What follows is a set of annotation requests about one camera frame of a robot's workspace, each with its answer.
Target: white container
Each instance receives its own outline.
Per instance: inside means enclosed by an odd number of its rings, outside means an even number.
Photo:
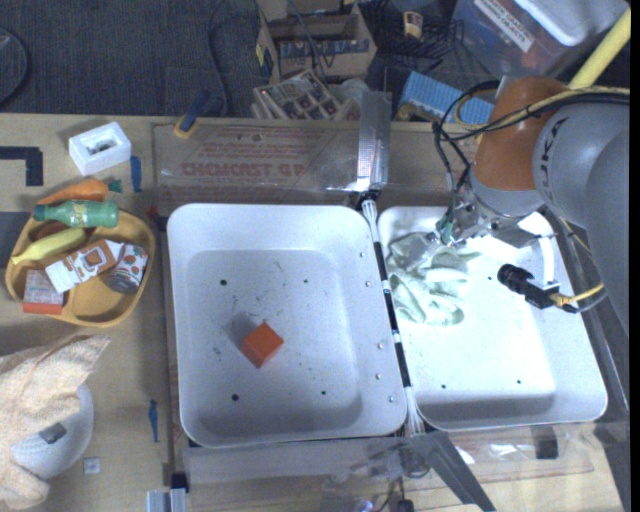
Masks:
[[[464,42],[501,78],[556,77],[586,57],[627,9],[624,0],[458,0]]]
[[[83,176],[109,169],[131,158],[131,142],[116,122],[69,139],[69,154]]]

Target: black connector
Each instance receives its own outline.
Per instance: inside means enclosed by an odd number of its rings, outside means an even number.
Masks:
[[[551,295],[558,293],[560,284],[551,281],[544,285],[533,280],[531,272],[515,265],[502,265],[498,270],[498,281],[512,292],[524,295],[525,300],[539,309],[555,306]]]

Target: toy carrot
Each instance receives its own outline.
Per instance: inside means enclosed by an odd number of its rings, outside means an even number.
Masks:
[[[107,192],[122,192],[120,180],[113,181],[109,184],[95,178],[87,178],[80,183],[63,188],[58,192],[40,199],[38,204],[50,204],[68,201],[70,199],[78,199],[84,201],[104,201]]]

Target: beige towel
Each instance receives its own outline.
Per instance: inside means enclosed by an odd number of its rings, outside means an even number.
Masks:
[[[0,357],[0,502],[24,509],[46,499],[49,485],[15,461],[11,446],[78,412],[78,386],[109,342],[74,338]]]

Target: wooden tray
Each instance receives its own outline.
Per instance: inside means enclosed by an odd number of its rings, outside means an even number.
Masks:
[[[39,222],[33,218],[29,219],[22,233],[20,233],[11,255],[21,254],[34,241],[35,234],[43,228],[44,224],[45,222]],[[147,251],[149,260],[138,291],[135,294],[122,294],[112,290],[105,282],[107,272],[66,292],[65,304],[61,315],[46,316],[76,325],[111,327],[120,323],[133,311],[133,308],[140,300],[151,273],[156,248],[155,236],[144,221],[120,210],[118,225],[115,228],[95,228],[85,245],[101,238],[108,238],[116,242],[134,243]],[[65,253],[60,253],[40,261],[23,261],[17,265],[14,265],[9,260],[5,273],[5,282],[11,296],[15,300],[22,302],[27,270],[44,269],[64,255]]]

